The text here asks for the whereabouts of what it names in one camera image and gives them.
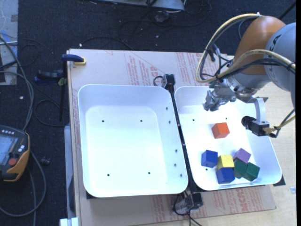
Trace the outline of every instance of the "robotic arm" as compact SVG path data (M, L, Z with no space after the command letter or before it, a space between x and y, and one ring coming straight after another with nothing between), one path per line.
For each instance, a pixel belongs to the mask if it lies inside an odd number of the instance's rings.
M244 33L228 70L205 79L201 71L214 41L232 24L250 18L254 20ZM237 16L224 23L208 43L196 71L198 82L215 83L214 89L207 92L204 109L213 112L236 99L254 103L256 118L246 116L242 124L258 136L276 137L272 132L279 128L269 128L265 120L264 102L268 98L254 95L268 82L273 82L291 93L295 109L295 45L296 23L286 25L275 17L259 14Z

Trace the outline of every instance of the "orange block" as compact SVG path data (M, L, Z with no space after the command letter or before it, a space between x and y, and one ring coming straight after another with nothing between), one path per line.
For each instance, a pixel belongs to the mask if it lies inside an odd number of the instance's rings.
M230 133L226 122L216 123L211 129L215 139L225 138Z

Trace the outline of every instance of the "green cube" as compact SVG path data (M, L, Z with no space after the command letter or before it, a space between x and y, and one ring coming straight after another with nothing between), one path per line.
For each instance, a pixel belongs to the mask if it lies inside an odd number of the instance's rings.
M252 182L258 177L259 169L260 167L249 162L246 168L246 173L243 175L243 178Z
M241 161L240 159L235 159L233 168L234 176L236 178L242 178L246 173L247 165L247 163Z

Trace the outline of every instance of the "yellow handheld controller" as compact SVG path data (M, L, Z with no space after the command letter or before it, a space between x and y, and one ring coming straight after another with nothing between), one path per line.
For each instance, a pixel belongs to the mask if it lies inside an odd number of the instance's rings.
M23 174L30 153L29 135L0 125L0 181L17 181Z

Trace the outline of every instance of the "yellow cube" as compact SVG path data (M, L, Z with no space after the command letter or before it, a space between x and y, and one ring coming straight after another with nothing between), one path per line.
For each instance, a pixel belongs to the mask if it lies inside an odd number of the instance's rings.
M220 155L217 159L217 169L219 168L233 168L234 161L232 155Z

